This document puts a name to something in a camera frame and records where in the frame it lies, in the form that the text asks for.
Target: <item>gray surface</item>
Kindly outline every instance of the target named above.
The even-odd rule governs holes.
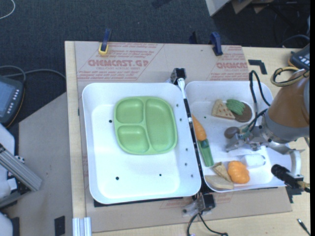
[[[71,235],[72,201],[66,94],[19,124],[19,154],[43,179],[39,191],[26,194],[4,212],[20,218],[21,236],[54,236],[55,222],[65,216]]]

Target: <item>electronic device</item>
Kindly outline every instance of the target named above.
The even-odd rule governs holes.
[[[288,63],[299,69],[310,69],[310,44],[304,47],[301,51],[294,53]]]
[[[0,76],[0,123],[8,126],[15,119],[24,97],[23,83]]]

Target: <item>table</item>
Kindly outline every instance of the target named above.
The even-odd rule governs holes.
[[[261,75],[258,66],[249,66],[250,70],[256,70],[259,73],[261,82],[265,83],[275,96],[279,88],[272,85],[270,76],[272,72],[287,65],[287,59],[293,49],[276,49],[276,48],[251,48],[244,47],[243,52],[247,60],[262,60],[268,71],[268,75]],[[66,59],[66,77],[67,77],[67,101],[68,101],[68,119],[69,119],[69,139],[70,139],[70,160],[71,160],[71,181],[72,181],[72,206],[73,217],[86,217],[85,195],[83,183],[83,168],[81,154],[80,122],[78,117],[78,94],[76,79],[76,60],[75,44],[73,41],[65,42],[65,59]],[[309,148],[304,139],[298,139],[292,145],[296,149],[305,149],[301,153],[302,170],[301,174],[305,176],[306,182],[310,181],[310,156]],[[209,221],[210,228],[215,231],[228,232],[230,236],[246,235],[304,235],[306,234],[297,222],[300,218],[307,228],[310,229],[310,195],[293,197],[292,212],[281,214],[267,214],[252,217],[222,219]],[[102,232],[93,234],[96,236],[124,236],[124,235],[186,235],[187,224],[176,224],[167,226],[156,226],[149,228],[130,229],[114,232]],[[201,222],[193,223],[190,232],[196,235],[209,235],[209,231]]]

